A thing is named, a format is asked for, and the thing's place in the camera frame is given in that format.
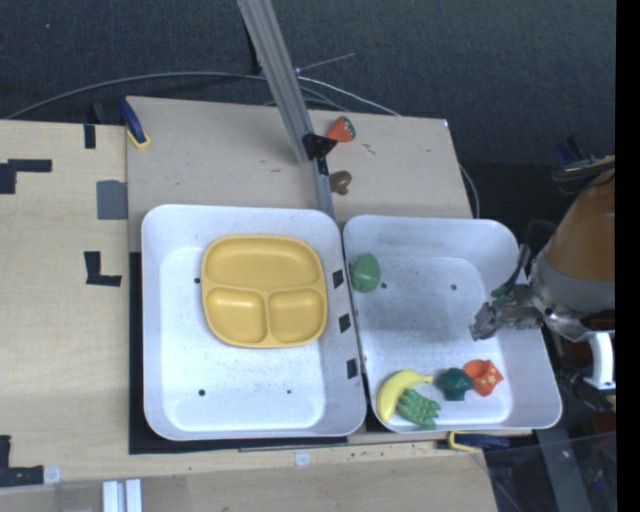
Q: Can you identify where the brown toy mushroom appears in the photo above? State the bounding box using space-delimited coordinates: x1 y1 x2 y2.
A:
328 169 354 196

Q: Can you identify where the green toy bean bunch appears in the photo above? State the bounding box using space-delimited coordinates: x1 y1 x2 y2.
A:
395 388 443 431

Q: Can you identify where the yellow banana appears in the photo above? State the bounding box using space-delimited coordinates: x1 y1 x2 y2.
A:
375 368 435 423

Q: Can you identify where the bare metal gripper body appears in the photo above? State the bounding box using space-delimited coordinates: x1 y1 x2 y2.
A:
493 283 597 344

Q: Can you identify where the yellow divided plate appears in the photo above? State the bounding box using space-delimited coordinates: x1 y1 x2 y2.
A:
200 234 330 350

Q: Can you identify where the dark green broccoli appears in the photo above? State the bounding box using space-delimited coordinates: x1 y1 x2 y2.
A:
437 367 475 402

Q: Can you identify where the red strawberry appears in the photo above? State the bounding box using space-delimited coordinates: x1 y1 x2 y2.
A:
325 115 358 144

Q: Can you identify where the black cylinder on white bracket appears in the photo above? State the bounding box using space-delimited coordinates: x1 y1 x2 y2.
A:
559 330 616 412

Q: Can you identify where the white plastic tray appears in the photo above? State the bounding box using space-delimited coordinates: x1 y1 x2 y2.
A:
342 214 564 435
140 203 368 442

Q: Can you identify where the light green toy cabbage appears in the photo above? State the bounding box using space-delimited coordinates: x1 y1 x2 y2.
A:
348 252 383 294

